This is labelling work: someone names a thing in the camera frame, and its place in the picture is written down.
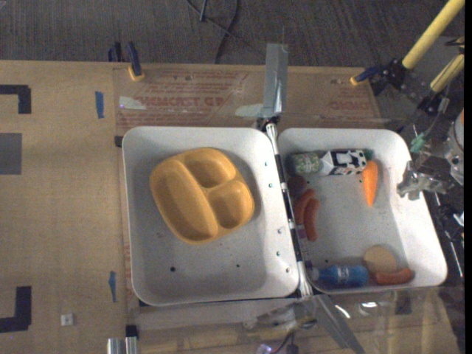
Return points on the tan round biscuit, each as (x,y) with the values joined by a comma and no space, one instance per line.
(380,258)

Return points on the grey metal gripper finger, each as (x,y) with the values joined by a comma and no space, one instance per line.
(411,171)
(408,190)

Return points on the white plastic tray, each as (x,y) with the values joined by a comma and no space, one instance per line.
(206,271)
(346,223)

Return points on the green can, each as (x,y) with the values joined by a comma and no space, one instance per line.
(304,163)

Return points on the small white square block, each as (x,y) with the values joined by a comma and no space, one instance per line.
(67,319)

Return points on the orange divided plate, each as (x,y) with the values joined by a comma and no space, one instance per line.
(191,194)

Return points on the black and white carton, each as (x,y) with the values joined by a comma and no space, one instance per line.
(344,162)

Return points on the red-brown sausage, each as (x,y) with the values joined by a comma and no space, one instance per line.
(301,205)
(394,277)
(311,219)

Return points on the blue bottle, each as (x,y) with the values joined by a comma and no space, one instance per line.
(343,276)

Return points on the brown cardboard board red print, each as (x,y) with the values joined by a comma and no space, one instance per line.
(184,98)

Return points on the thin black and white rod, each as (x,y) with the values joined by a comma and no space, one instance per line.
(272,135)

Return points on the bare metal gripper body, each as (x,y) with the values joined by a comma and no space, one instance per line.
(444,168)

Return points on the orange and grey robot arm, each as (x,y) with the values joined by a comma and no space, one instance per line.
(461,125)

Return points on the orange carrot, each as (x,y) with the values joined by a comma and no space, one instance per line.
(370,183)

